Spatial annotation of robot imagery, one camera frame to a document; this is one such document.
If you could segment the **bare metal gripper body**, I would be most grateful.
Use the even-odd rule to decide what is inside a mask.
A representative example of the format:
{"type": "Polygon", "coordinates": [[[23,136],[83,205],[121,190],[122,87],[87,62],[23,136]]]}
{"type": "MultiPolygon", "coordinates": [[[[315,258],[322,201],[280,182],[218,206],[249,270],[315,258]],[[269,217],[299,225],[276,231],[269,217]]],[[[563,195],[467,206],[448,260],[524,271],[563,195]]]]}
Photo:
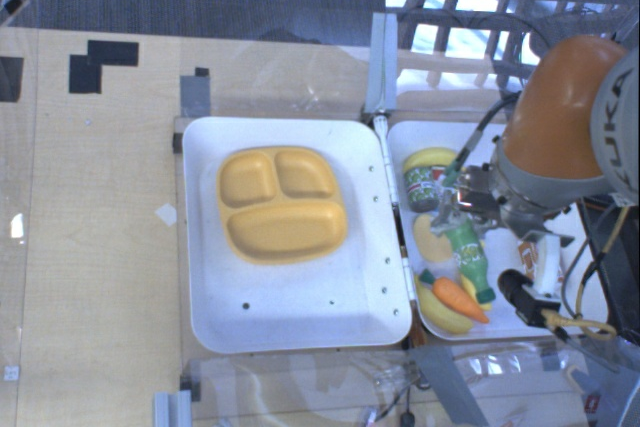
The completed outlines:
{"type": "Polygon", "coordinates": [[[452,162],[457,172],[455,201],[462,212],[486,216],[505,226],[503,209],[511,199],[511,192],[499,168],[496,154],[488,162],[467,165],[456,156],[452,162]]]}

